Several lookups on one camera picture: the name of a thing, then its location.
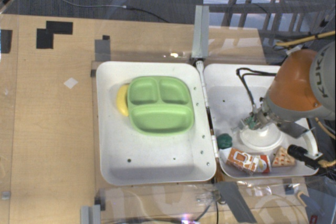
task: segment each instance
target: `black tape mark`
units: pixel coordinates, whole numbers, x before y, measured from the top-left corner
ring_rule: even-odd
[[[2,3],[3,3],[4,5],[6,5],[9,1],[11,1],[11,0],[2,0]]]
[[[0,53],[8,54],[12,48],[12,30],[0,29]]]
[[[72,35],[73,26],[72,22],[47,21],[47,31],[51,34]]]
[[[90,77],[95,78],[96,77],[96,73],[97,73],[96,69],[91,69]]]
[[[46,29],[37,29],[36,32],[37,49],[53,49],[54,35],[47,32]]]

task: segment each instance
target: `yellow banana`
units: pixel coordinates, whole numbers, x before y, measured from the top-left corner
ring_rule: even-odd
[[[127,90],[129,84],[125,84],[120,87],[117,93],[117,109],[124,116],[128,116],[128,106],[127,106]]]

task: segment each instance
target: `food package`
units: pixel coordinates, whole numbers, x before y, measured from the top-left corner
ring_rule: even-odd
[[[267,155],[257,155],[255,156],[259,162],[256,169],[257,173],[270,173],[271,172],[271,161]]]
[[[234,147],[219,150],[223,162],[235,166],[241,171],[253,174],[258,166],[259,159]]]

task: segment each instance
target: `green plate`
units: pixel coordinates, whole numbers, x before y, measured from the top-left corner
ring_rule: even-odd
[[[129,117],[144,134],[178,134],[194,124],[194,109],[186,84],[177,78],[139,77],[129,85]]]

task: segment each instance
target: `white tray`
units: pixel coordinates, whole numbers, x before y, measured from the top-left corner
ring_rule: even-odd
[[[116,107],[118,89],[140,76],[173,76],[186,83],[195,111],[193,127],[177,135],[144,135]],[[113,185],[206,181],[216,171],[202,85],[182,63],[105,62],[97,70],[100,168]]]
[[[205,68],[204,77],[215,135],[218,136],[223,133],[228,133],[233,138],[233,147],[246,153],[267,154],[272,161],[274,153],[278,147],[273,150],[258,152],[244,145],[238,137],[239,135],[233,135],[232,133],[232,128],[235,128],[238,125],[239,120],[248,117],[249,113],[252,111],[251,102],[246,89],[240,79],[236,76],[236,69],[241,67],[248,67],[266,72],[277,72],[279,69],[279,67],[276,66],[242,66],[227,64],[212,64]],[[259,107],[259,98],[265,96],[274,77],[246,76],[245,78],[254,96],[255,103]],[[297,121],[297,123],[309,128],[307,120],[305,119],[301,119]],[[287,148],[290,144],[307,148],[304,138],[301,137],[295,139],[284,134],[280,145]],[[282,176],[309,176],[317,172],[317,170],[306,167],[303,162],[297,161],[296,166],[272,168],[272,172],[269,174],[254,173],[250,176],[245,172],[239,171],[238,169],[223,163],[222,160],[220,164],[227,175],[241,179],[247,177],[272,178]]]

